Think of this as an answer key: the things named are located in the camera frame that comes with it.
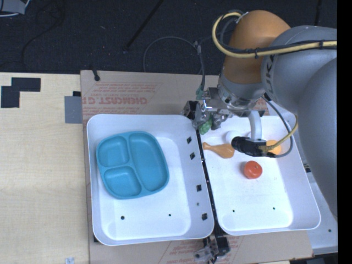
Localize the yellow orange round toy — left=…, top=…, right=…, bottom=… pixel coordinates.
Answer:
left=265, top=139, right=283, bottom=156

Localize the black block with thin wires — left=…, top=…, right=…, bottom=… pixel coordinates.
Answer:
left=181, top=100, right=204, bottom=128
left=194, top=234, right=231, bottom=263

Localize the brown cardboard board red print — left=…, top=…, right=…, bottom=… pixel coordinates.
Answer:
left=79, top=69, right=314, bottom=264

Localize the green toy broccoli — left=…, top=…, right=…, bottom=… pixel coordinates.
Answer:
left=198, top=117, right=214, bottom=135

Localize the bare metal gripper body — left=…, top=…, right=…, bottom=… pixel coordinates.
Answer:
left=206, top=86, right=266, bottom=118

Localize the white plastic tray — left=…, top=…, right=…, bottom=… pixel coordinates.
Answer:
left=86, top=113, right=215, bottom=246
left=198, top=114, right=322, bottom=237

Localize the tan toy chicken drumstick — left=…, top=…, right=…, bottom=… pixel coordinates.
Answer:
left=202, top=141, right=236, bottom=160

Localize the red orange toy tomato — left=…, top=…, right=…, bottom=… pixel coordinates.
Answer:
left=243, top=160, right=263, bottom=180

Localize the black cylinder on white bracket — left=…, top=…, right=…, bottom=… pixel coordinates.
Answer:
left=230, top=110, right=276, bottom=158

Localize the blue divided plate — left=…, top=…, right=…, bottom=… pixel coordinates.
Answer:
left=95, top=130, right=170, bottom=200

